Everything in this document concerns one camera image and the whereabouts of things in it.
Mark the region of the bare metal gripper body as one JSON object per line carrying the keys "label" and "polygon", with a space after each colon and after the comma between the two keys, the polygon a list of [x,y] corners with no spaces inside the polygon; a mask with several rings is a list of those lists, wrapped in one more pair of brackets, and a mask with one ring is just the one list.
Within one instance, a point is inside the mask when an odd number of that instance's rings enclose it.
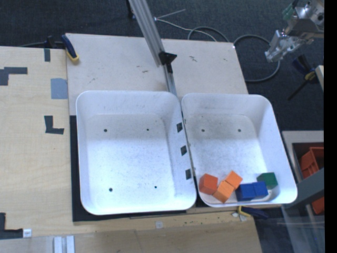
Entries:
{"label": "bare metal gripper body", "polygon": [[285,11],[285,34],[303,39],[324,37],[324,0],[294,0]]}

